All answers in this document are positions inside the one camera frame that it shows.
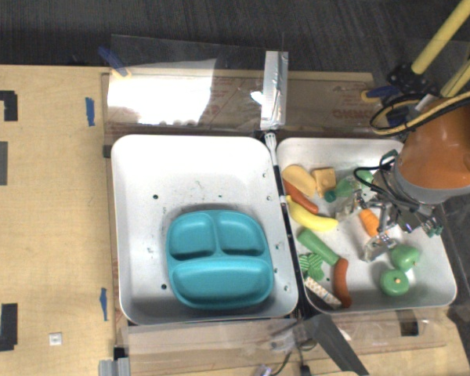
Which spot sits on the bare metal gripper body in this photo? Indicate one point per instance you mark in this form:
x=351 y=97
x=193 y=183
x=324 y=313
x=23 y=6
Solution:
x=409 y=214

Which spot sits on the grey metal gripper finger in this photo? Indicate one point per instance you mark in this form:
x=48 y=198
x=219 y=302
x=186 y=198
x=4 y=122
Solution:
x=379 y=246
x=354 y=207

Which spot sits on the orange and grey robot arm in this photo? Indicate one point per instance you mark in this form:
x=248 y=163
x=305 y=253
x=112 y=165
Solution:
x=438 y=151

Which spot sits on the green bottle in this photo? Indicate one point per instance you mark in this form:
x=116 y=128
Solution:
x=342 y=189

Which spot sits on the orange carrot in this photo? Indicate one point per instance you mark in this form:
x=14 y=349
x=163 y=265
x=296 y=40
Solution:
x=370 y=222

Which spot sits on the green apple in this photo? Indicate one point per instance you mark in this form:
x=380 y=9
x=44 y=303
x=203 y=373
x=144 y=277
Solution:
x=393 y=283
x=405 y=257

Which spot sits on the yellow cheese block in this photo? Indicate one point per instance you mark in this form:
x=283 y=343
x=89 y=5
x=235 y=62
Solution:
x=324 y=179

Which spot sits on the yellow banana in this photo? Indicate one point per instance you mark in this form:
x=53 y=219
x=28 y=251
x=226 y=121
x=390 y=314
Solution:
x=311 y=219

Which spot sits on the orange-red sausage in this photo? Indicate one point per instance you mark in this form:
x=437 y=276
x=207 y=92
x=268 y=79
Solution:
x=303 y=201

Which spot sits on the red-brown sausage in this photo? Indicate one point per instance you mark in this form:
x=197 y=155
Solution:
x=341 y=282

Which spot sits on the green cylinder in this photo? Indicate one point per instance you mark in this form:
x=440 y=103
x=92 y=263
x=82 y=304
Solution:
x=317 y=246

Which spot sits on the white plastic tray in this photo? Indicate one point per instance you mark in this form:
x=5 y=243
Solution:
x=188 y=171
x=423 y=288

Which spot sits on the yellow bread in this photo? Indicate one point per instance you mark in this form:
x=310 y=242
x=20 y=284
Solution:
x=299 y=178

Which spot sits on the green ridged toy vegetable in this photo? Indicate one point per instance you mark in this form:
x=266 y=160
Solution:
x=311 y=265

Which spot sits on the white patterned biscuit stick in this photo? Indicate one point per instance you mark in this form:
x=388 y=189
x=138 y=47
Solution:
x=322 y=291

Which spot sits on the blue divided plate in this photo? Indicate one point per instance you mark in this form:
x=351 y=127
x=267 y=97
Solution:
x=219 y=265

